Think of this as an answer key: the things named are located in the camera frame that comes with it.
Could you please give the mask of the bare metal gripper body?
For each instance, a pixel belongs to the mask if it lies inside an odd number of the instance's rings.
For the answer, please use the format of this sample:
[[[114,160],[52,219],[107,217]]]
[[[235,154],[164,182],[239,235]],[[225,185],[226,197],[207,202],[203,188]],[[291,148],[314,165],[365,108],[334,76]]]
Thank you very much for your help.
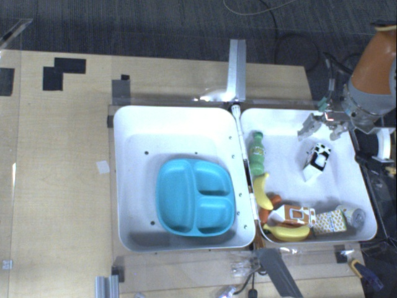
[[[326,102],[321,104],[323,123],[329,125],[337,122],[348,122],[349,130],[358,129],[365,134],[375,134],[375,123],[382,117],[373,114],[353,102]]]

